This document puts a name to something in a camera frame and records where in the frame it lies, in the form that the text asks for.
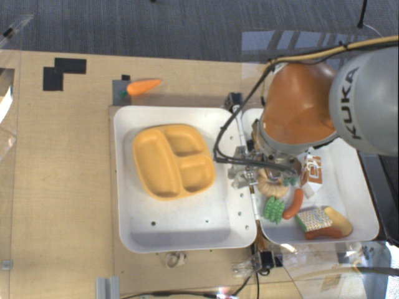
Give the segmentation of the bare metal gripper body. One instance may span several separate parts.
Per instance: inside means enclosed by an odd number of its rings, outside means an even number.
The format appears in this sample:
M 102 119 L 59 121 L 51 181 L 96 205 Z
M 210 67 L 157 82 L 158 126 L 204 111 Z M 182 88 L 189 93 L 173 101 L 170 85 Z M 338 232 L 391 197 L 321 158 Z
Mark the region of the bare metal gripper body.
M 234 175 L 250 171 L 259 172 L 260 169 L 285 176 L 298 176 L 300 173 L 297 158 L 283 154 L 266 154 L 253 140 L 247 140 L 244 146 L 238 146 L 234 157 L 240 162 L 234 165 Z

